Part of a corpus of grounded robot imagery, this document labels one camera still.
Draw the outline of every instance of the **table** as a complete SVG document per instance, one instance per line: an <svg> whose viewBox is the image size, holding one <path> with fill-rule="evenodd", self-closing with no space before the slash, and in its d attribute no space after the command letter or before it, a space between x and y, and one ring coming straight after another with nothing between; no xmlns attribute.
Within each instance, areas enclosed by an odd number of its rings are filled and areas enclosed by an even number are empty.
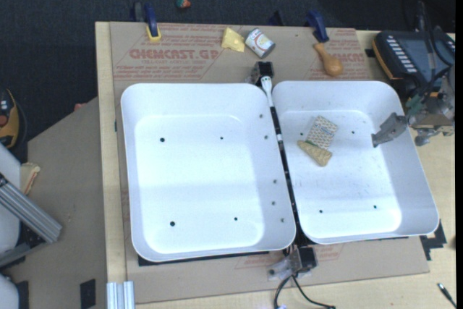
<svg viewBox="0 0 463 309"><path fill-rule="evenodd" d="M376 32L358 31L364 48L370 48ZM101 161L106 238L106 265L109 282L127 280L124 234L120 194L117 138L114 131L115 107L111 64L109 22L95 24L98 66L98 100L100 109ZM375 59L366 59L373 78L385 81ZM450 308L436 284L442 282L456 299L455 249L455 137L434 137L431 143L418 148L431 190L436 200L443 228L449 238L444 248L432 251L430 273L341 284L310 287L307 294L314 300L339 308ZM222 295L191 300L137 305L154 308L272 308L272 291ZM285 289L279 299L288 308L307 308L297 289Z"/></svg>

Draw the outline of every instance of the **black cable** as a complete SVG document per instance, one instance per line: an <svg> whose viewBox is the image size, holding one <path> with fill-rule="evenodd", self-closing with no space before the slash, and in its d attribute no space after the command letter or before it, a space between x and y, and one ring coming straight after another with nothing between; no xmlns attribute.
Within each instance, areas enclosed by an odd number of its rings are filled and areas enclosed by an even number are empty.
<svg viewBox="0 0 463 309"><path fill-rule="evenodd" d="M299 289L300 293L302 294L302 296L310 303L314 304L314 305L318 305L318 306L321 306L322 308L325 308L325 309L336 309L336 307L334 305L327 305L327 304L323 304L321 302L316 302L314 300L311 300L306 294L305 292L302 290L301 286L299 285L299 282L296 280L296 276L299 272L296 272L295 274L285 278L283 281L280 282L280 284L278 285L276 291L275 291L275 297L273 299L273 308L274 309L278 309L279 308L279 305L278 305L278 296L280 295L280 292L281 290L283 289L283 287L285 286L285 284L292 278L294 283L296 284L296 287Z"/></svg>

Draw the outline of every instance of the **yellow and black device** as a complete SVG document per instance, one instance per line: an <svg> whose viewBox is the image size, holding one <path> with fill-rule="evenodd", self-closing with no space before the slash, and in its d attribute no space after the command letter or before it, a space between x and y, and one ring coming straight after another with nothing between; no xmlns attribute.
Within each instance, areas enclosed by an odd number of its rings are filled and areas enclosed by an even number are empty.
<svg viewBox="0 0 463 309"><path fill-rule="evenodd" d="M373 50L381 67L387 74L391 86L399 97L410 98L422 89L429 87L439 91L441 79L433 76L428 58L424 32L406 32L385 30L373 39ZM455 42L440 29L432 35L435 51L435 71L445 70L455 62Z"/></svg>
<svg viewBox="0 0 463 309"><path fill-rule="evenodd" d="M0 143L13 148L20 136L20 111L11 92L0 87Z"/></svg>

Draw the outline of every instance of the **can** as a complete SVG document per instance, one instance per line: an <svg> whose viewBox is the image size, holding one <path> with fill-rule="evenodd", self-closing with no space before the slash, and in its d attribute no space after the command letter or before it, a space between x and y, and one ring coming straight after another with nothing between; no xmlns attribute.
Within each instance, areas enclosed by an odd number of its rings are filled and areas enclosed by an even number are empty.
<svg viewBox="0 0 463 309"><path fill-rule="evenodd" d="M252 30L246 38L246 45L249 46L254 53L256 53L260 58L264 58L270 54L270 52L275 48L275 43L267 38L262 31L257 27Z"/></svg>

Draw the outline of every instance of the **pen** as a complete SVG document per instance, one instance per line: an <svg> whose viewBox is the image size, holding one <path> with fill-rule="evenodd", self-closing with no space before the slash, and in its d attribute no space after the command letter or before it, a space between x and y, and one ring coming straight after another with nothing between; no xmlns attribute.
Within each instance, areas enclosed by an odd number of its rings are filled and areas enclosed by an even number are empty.
<svg viewBox="0 0 463 309"><path fill-rule="evenodd" d="M443 284L437 283L437 286L439 287L439 289L441 289L443 295L447 298L447 300L451 302L451 304L456 308L456 303L454 302L454 299L451 298L449 291L447 291L447 289L443 286Z"/></svg>

